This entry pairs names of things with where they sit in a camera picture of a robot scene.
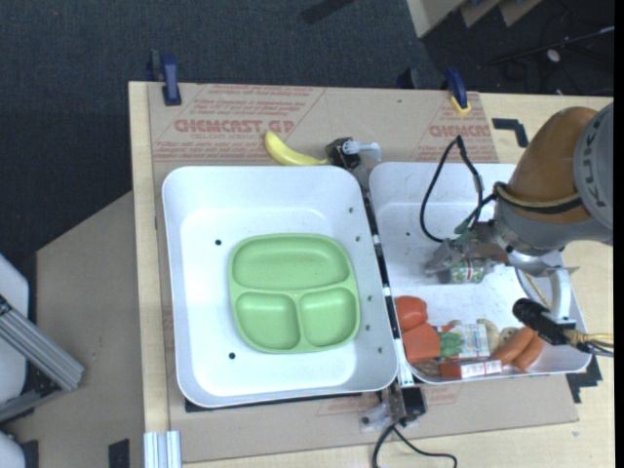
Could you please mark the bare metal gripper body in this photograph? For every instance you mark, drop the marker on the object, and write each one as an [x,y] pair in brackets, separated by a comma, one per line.
[485,242]

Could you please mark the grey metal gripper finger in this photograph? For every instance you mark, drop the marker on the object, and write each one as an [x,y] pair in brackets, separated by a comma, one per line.
[438,265]
[452,250]

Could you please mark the small green and red can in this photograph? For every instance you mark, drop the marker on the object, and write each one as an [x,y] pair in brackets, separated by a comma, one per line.
[469,272]

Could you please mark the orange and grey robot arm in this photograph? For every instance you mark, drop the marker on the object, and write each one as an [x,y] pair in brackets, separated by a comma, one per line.
[546,168]

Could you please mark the thin black and white rod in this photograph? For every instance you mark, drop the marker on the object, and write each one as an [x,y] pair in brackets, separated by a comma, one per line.
[386,293]

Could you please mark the white plastic tray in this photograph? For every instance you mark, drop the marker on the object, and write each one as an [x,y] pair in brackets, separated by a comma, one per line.
[404,212]
[205,281]

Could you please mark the orange carrot with green top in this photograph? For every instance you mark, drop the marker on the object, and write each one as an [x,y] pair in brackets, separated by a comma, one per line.
[421,343]

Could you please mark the white carton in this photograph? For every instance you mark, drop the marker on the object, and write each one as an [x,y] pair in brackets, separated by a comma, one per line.
[472,341]

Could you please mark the beige lumpy toy food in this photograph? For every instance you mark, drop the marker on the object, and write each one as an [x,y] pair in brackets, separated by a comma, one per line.
[492,332]

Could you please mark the red and white packet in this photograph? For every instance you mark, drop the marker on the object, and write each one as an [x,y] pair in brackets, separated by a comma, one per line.
[470,369]

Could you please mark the orange sausage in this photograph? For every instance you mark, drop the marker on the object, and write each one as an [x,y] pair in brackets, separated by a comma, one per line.
[531,355]
[512,348]

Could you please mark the green divided plate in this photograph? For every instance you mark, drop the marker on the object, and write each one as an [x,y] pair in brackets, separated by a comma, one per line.
[292,290]

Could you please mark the yellow banana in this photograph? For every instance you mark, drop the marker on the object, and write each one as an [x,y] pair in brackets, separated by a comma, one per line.
[287,155]

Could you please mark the brown cardboard board red print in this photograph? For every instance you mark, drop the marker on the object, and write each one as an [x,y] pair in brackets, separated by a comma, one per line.
[302,110]

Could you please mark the black cylinder on white bracket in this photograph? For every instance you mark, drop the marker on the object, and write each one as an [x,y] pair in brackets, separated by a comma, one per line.
[536,317]

